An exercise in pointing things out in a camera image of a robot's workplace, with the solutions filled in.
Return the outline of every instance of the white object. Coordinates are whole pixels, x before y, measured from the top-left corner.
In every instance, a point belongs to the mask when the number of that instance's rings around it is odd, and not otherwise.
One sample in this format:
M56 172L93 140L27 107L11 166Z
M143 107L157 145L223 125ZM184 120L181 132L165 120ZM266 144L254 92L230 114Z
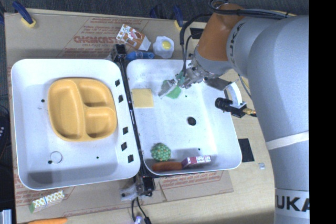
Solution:
M48 89L65 77L97 79L111 90L118 118L113 134L96 141L68 142L54 133L48 116ZM18 175L27 188L43 190L107 182L138 173L138 147L121 72L115 63L20 60L12 67L12 91Z
M153 51L163 59L169 59L173 56L174 41L165 36L158 36L153 44Z
M176 99L159 97L162 82L179 73L182 65L182 60L138 59L127 66L130 89L150 88L153 95L153 108L134 108L145 165L161 176L238 167L242 153L232 116L215 107L215 100L222 97L223 92L197 83L187 90L182 89ZM189 117L195 119L195 125L188 123ZM156 161L151 156L151 148L156 143L164 143L171 149L172 161L210 155L211 162L186 170L154 172L152 165Z

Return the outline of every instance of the yellow divided plate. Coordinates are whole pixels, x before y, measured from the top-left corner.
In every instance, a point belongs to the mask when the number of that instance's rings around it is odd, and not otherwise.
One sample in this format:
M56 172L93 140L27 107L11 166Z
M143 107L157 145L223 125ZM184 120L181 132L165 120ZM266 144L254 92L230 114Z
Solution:
M48 91L52 129L66 141L92 141L111 135L117 113L110 89L95 79L55 81Z

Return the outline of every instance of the blue tube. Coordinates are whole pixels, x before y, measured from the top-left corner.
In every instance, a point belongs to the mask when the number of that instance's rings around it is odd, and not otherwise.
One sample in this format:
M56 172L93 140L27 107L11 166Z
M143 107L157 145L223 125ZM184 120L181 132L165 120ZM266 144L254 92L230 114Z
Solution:
M152 52L132 51L126 55L126 60L133 61L136 59L153 59L155 56Z

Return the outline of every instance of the green ball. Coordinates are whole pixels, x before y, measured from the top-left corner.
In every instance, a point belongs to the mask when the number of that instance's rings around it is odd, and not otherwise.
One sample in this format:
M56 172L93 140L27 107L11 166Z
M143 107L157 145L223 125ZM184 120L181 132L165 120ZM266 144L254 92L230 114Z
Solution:
M152 157L159 162L168 161L171 156L171 150L163 143L157 143L151 149Z

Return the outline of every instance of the cardboard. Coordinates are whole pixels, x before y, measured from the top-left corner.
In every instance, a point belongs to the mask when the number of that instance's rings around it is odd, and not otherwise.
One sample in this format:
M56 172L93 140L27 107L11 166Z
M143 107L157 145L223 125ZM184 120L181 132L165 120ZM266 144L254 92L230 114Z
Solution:
M149 41L156 36L168 36L178 42L179 31L173 20L130 18L96 14L56 12L28 9L36 20L33 28L21 22L20 14L5 14L8 67L8 95L13 116L10 70L12 65L26 58L85 58L110 57L115 44L122 44L116 36L123 24L144 33ZM173 58L181 59L176 48ZM16 214L18 223L36 219L70 217L94 212L129 208L131 201L121 201L120 189L130 187L133 179L89 184L62 189L34 191L26 188L18 177L15 129L11 116ZM141 204L157 204L181 199L233 192L228 171L178 175L155 179L152 197L141 197ZM63 191L63 200L56 205L32 214L33 200Z

